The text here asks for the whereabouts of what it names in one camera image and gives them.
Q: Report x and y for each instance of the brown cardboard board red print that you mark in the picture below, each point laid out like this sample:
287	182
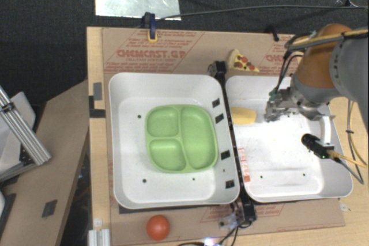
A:
178	52

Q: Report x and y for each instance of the orange-red ball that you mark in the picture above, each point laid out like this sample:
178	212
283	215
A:
157	227

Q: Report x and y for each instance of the white plastic tray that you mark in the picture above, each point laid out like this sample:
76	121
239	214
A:
282	158
129	152

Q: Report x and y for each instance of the green divided plate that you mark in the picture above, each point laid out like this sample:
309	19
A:
181	138

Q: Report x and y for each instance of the thin black and white rod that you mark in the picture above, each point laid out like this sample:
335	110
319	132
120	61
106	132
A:
234	135

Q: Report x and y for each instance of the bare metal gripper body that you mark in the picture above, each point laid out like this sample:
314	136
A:
302	105

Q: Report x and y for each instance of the black cylinder on white bracket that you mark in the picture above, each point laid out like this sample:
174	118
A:
315	145

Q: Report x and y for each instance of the toy pizza slice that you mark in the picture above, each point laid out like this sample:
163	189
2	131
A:
240	62

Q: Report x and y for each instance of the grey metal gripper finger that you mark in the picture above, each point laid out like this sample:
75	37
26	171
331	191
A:
281	114
269	114

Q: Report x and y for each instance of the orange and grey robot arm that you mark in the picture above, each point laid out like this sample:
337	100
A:
346	66

